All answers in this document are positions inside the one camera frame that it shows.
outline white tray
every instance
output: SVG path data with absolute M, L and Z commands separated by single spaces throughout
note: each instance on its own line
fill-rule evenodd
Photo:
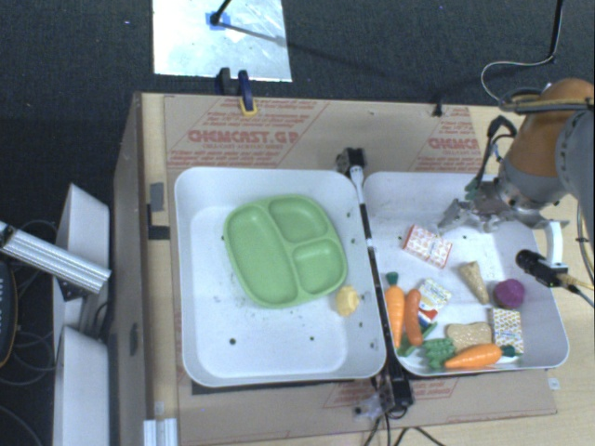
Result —
M 488 309 L 492 305 L 480 304 L 457 272 L 459 265 L 478 261 L 490 294 L 497 282 L 507 278 L 518 279 L 525 286 L 525 301 L 519 309 L 524 355 L 514 361 L 502 360 L 493 368 L 469 373 L 559 366 L 568 356 L 568 339 L 553 294 L 515 263 L 516 254 L 522 249 L 538 251 L 533 233 L 523 224 L 503 223 L 492 234 L 466 226 L 446 232 L 444 238 L 453 243 L 453 249 L 444 269 L 435 268 L 403 250 L 407 231 L 414 223 L 438 232 L 437 224 L 443 211 L 453 199 L 462 197 L 469 181 L 470 175 L 382 172 L 365 181 L 364 196 L 383 287 L 388 287 L 386 273 L 397 271 L 399 285 L 404 291 L 418 287 L 426 278 L 432 278 L 448 289 L 453 296 L 439 312 L 435 319 L 438 326 L 429 336 L 444 337 L 444 329 L 450 323 L 489 320 Z M 453 373 L 431 370 L 419 348 L 411 356 L 400 358 L 400 362 L 417 375 Z
M 292 308 L 264 308 L 246 295 L 222 240 L 234 208 L 284 194 L 311 197 L 343 244 L 348 274 L 362 299 L 348 318 L 335 294 Z M 344 176 L 319 170 L 197 167 L 175 186 L 188 375 L 208 387 L 367 378 L 386 359 L 356 192 Z

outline toy food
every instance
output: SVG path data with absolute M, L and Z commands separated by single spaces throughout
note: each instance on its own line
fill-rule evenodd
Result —
M 496 345 L 499 347 L 513 346 L 518 354 L 524 353 L 521 313 L 518 310 L 493 308 L 492 327 Z
M 407 234 L 403 249 L 437 268 L 446 265 L 453 244 L 437 234 L 413 225 Z
M 419 323 L 422 327 L 429 325 L 438 311 L 446 306 L 452 294 L 433 279 L 426 279 L 420 286 L 421 300 L 419 301 Z
M 504 346 L 502 349 L 502 357 L 517 357 L 521 355 L 513 346 Z
M 384 300 L 387 303 L 387 314 L 389 315 L 390 331 L 392 332 L 392 343 L 395 348 L 401 345 L 403 335 L 403 318 L 405 313 L 405 294 L 403 289 L 397 285 L 399 277 L 396 272 L 387 275 L 390 287 L 384 293 Z
M 492 343 L 492 329 L 486 322 L 450 324 L 446 327 L 446 336 L 453 341 L 456 353 L 465 348 Z
M 450 338 L 434 338 L 424 342 L 426 357 L 430 361 L 430 368 L 440 370 L 445 361 L 455 355 L 455 346 Z
M 472 261 L 458 269 L 465 283 L 470 290 L 475 294 L 482 304 L 487 304 L 490 301 L 490 296 L 487 294 L 485 283 L 483 282 L 480 265 L 477 261 Z
M 411 345 L 416 347 L 420 346 L 424 341 L 424 337 L 421 334 L 421 326 L 419 325 L 419 318 L 417 317 L 420 300 L 421 293 L 418 289 L 409 291 L 405 298 L 405 333 L 407 334 L 407 338 Z
M 485 367 L 496 363 L 502 357 L 502 349 L 496 344 L 483 344 L 469 347 L 452 359 L 444 362 L 446 368 Z
M 337 291 L 335 296 L 337 302 L 337 312 L 341 317 L 348 317 L 360 305 L 360 297 L 352 286 L 343 286 Z
M 516 279 L 499 282 L 494 289 L 494 300 L 502 308 L 518 308 L 524 300 L 524 286 Z
M 430 325 L 428 325 L 427 327 L 422 327 L 421 328 L 421 335 L 426 338 L 428 335 L 430 335 L 434 329 L 436 328 L 438 324 L 436 322 L 431 323 Z M 416 346 L 412 346 L 409 343 L 409 339 L 407 338 L 407 334 L 403 334 L 401 336 L 401 346 L 399 347 L 399 349 L 397 350 L 397 355 L 399 357 L 409 357 L 413 351 L 416 349 Z

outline toy bread slice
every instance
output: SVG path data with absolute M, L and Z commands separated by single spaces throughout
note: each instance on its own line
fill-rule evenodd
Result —
M 487 304 L 490 301 L 490 296 L 487 294 L 482 273 L 480 272 L 480 265 L 477 264 L 477 261 L 472 261 L 461 266 L 458 271 L 461 273 L 467 286 L 476 295 L 480 302 L 482 304 Z
M 452 323 L 446 327 L 446 336 L 453 341 L 455 352 L 465 348 L 492 343 L 492 328 L 486 322 L 470 324 Z

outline blue tape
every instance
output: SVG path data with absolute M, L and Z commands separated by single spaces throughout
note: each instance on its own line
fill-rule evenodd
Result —
M 207 12 L 205 13 L 205 19 L 206 19 L 206 24 L 209 26 L 209 28 L 215 32 L 220 32 L 221 30 L 225 30 L 225 27 L 219 25 L 213 25 L 211 24 L 211 16 L 215 15 L 217 12 L 216 11 L 212 11 L 212 12 Z M 221 18 L 219 19 L 219 23 L 223 23 L 225 25 L 231 25 L 231 17 L 223 12 L 221 14 Z

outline green plate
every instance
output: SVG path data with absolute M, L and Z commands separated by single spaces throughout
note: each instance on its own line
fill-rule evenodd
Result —
M 235 274 L 252 300 L 286 308 L 327 295 L 347 276 L 347 259 L 324 209 L 301 195 L 233 210 L 223 227 Z

